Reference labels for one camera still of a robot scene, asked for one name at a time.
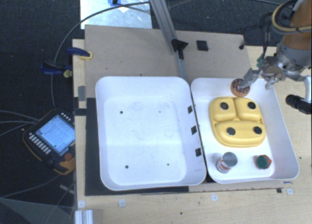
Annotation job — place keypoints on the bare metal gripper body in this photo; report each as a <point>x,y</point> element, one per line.
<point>273,68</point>

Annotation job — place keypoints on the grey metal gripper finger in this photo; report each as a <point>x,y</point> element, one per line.
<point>250,77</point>
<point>270,83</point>

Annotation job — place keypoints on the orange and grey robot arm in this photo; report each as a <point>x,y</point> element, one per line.
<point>298,30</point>

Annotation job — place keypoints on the brown sprinkled doughnut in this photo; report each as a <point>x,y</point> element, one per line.
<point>237,92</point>

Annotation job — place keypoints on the white plastic tray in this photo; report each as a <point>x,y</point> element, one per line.
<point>146,133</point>
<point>275,120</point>

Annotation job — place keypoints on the yellow divided plate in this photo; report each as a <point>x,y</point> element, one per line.
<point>237,120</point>

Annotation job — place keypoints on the black block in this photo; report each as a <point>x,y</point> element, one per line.
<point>202,45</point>

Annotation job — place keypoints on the orange carrot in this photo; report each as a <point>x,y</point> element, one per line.
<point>263,161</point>

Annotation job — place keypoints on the orange and white can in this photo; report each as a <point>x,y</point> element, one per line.
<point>228,161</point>

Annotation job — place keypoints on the brown cardboard board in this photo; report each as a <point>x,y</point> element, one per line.
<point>131,52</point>

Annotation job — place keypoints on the black cylinder on white bracket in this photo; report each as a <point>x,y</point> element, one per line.
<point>298,103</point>

